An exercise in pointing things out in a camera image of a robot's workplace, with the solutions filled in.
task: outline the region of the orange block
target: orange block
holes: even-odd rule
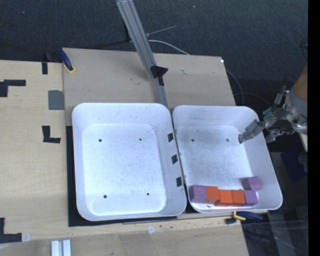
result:
[[[229,189],[219,189],[220,200],[214,203],[215,206],[230,206],[233,204],[232,193]]]
[[[243,190],[231,190],[233,205],[243,206],[246,203],[245,192]]]
[[[206,189],[206,200],[204,204],[214,204],[220,199],[219,189],[217,186],[205,186]]]

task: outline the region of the purple block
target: purple block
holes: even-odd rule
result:
[[[202,204],[207,199],[206,186],[193,185],[189,188],[190,202]]]
[[[255,190],[258,191],[262,188],[261,182],[258,176],[253,176],[249,178],[245,178],[242,182],[243,189],[245,190]]]
[[[245,190],[245,206],[254,206],[258,203],[257,193],[255,190]]]

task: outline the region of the colored block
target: colored block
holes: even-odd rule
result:
[[[205,204],[214,204],[220,199],[219,189],[217,186],[206,186],[206,200]]]
[[[254,206],[258,203],[257,193],[255,190],[245,190],[244,197],[246,206]]]
[[[203,203],[207,199],[206,186],[193,185],[189,188],[189,198],[192,203]]]
[[[233,204],[231,190],[219,189],[220,200],[214,203],[215,206],[231,206]]]
[[[262,185],[261,185],[261,182],[260,182],[258,176],[245,178],[241,183],[242,183],[244,190],[258,191],[259,189],[262,188]]]
[[[234,206],[243,206],[246,203],[245,193],[243,190],[231,190]]]

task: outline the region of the wooden table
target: wooden table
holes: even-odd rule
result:
[[[84,50],[66,51],[73,56]],[[100,55],[109,67],[123,63],[122,68],[130,69],[119,74],[112,68],[105,71],[113,102],[129,101],[138,86],[144,94],[138,94],[136,101],[139,97],[143,102],[157,101],[154,88],[147,89],[149,94],[143,89],[150,84],[137,53],[86,51]],[[169,108],[235,105],[220,57],[155,54],[155,58],[159,66],[169,68],[164,77]],[[183,213],[167,221],[68,227],[66,124],[71,105],[79,98],[64,89],[66,74],[60,63],[48,63],[47,69],[48,74],[43,74],[41,62],[0,60],[0,82],[26,80],[26,86],[9,86],[8,97],[0,97],[0,218],[5,218],[5,234],[26,233],[31,240],[0,245],[1,255],[18,254],[19,250],[42,255],[35,253],[37,248],[48,251],[50,241],[63,238],[71,239],[72,255],[141,255],[139,248],[144,246],[153,252],[148,255],[208,255],[214,251],[218,255],[248,255],[240,223],[225,224],[230,213]],[[132,90],[119,89],[122,80],[117,76],[133,81]],[[64,91],[66,98],[73,99],[68,101],[72,104],[66,114],[49,110],[48,91],[53,90]],[[122,92],[118,100],[117,92]],[[61,138],[60,143],[44,143],[42,126],[50,126],[51,137]],[[150,225],[155,233],[148,233]]]

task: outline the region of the empty white tray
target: empty white tray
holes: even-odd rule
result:
[[[173,123],[185,183],[242,189],[243,178],[258,176],[262,189],[254,206],[215,206],[191,203],[200,213],[274,210],[282,194],[262,133],[239,143],[238,136],[257,114],[245,106],[180,105],[173,110]]]
[[[76,205],[87,220],[176,216],[187,205],[169,110],[82,103],[72,112]]]

